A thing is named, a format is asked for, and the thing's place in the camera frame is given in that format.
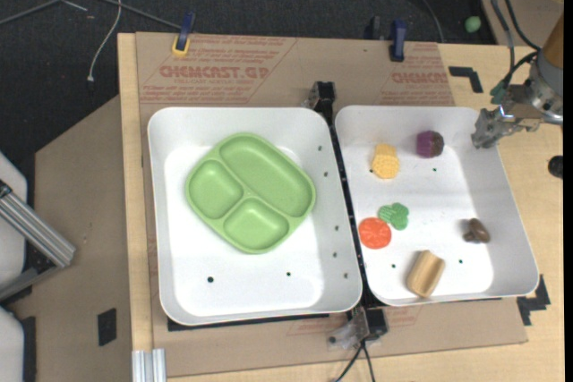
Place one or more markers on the white plastic tray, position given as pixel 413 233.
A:
pixel 438 201
pixel 250 282

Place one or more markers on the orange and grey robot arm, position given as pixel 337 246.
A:
pixel 553 58

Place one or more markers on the green divided plate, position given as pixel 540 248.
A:
pixel 250 192

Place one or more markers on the brown cardboard board red print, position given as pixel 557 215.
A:
pixel 268 71

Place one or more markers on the green toy broccoli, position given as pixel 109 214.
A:
pixel 395 215

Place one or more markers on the small green ball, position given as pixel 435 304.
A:
pixel 472 23

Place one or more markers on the orange toy tomato slice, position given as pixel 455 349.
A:
pixel 374 232

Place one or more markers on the brown toy mushroom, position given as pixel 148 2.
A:
pixel 476 231

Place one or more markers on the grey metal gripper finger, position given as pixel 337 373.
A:
pixel 501 130
pixel 482 130

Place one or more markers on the tan toy bread bun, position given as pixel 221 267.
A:
pixel 425 274

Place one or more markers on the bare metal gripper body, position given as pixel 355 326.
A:
pixel 528 109

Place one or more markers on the yellow toy corn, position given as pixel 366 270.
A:
pixel 385 162

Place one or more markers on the thin black rod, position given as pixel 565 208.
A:
pixel 347 192

